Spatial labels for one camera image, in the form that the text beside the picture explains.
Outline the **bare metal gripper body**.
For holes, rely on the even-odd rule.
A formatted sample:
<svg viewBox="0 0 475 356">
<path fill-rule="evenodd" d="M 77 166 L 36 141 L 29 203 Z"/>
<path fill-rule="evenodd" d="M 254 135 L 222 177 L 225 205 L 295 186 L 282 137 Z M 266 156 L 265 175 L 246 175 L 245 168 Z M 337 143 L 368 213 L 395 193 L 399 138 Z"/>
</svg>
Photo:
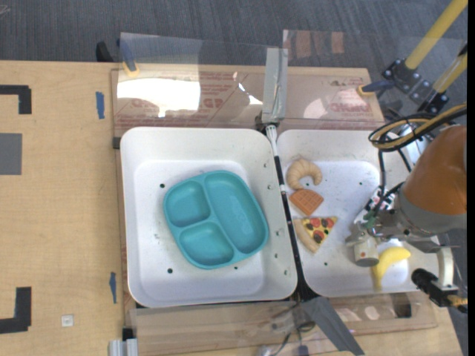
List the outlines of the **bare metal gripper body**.
<svg viewBox="0 0 475 356">
<path fill-rule="evenodd" d="M 408 239 L 410 228 L 404 221 L 396 194 L 373 195 L 355 219 L 356 239 Z"/>
</svg>

